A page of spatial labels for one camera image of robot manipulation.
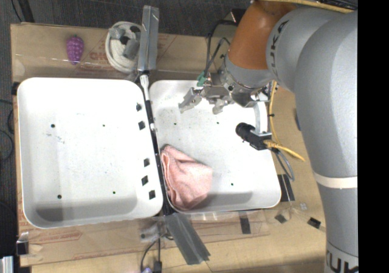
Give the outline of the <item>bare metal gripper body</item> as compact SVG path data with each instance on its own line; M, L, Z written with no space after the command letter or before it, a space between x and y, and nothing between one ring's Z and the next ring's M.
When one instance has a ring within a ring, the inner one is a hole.
M269 85L250 88L238 83L227 71L208 74L200 95L215 106L237 104L243 108L270 99Z

